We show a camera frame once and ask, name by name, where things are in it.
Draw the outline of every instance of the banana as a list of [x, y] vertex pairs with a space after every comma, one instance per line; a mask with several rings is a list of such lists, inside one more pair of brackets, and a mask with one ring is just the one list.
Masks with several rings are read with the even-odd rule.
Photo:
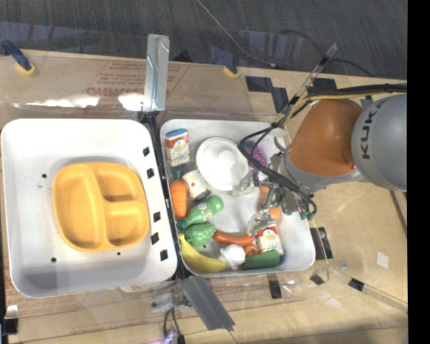
[[226, 267], [226, 262], [200, 254], [185, 240], [183, 233], [180, 233], [178, 238], [181, 243], [181, 256], [190, 268], [200, 272], [220, 272]]

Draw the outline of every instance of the yellow divided plate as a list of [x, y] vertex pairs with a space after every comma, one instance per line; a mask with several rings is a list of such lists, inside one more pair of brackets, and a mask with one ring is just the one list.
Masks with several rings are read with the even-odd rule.
[[129, 247], [150, 229], [142, 182], [134, 171], [117, 163], [64, 167], [54, 178], [53, 202], [62, 238], [79, 251]]

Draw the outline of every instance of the toy carrot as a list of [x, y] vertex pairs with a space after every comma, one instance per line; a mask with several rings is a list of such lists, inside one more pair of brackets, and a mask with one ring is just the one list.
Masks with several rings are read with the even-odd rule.
[[175, 170], [173, 172], [174, 180], [171, 183], [171, 200], [173, 212], [177, 220], [186, 216], [186, 185], [181, 180], [181, 171]]
[[259, 254], [259, 248], [256, 244], [244, 246], [245, 257], [251, 257]]

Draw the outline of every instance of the blue clamp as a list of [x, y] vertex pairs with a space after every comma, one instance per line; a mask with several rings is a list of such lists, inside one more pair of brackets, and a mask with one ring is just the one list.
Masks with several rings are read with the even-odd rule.
[[5, 52], [9, 53], [15, 60], [14, 66], [25, 75], [32, 75], [35, 71], [35, 66], [29, 62], [29, 60], [22, 53], [20, 48], [18, 48], [13, 42], [4, 40], [1, 42], [1, 46]]
[[229, 77], [236, 79], [240, 75], [240, 72], [237, 70], [237, 67], [234, 64], [234, 59], [231, 54], [222, 50], [219, 47], [214, 47], [212, 49], [212, 52], [215, 55], [215, 57], [225, 65], [223, 68], [223, 71]]

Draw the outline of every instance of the small milk carton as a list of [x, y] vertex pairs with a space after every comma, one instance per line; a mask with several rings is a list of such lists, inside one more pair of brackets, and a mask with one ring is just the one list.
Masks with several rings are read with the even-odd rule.
[[257, 231], [255, 234], [255, 242], [257, 243], [261, 253], [275, 249], [279, 252], [280, 258], [283, 258], [284, 250], [275, 224], [271, 224], [268, 227]]
[[188, 131], [186, 129], [166, 133], [164, 138], [166, 157], [171, 162], [172, 167], [189, 162]]

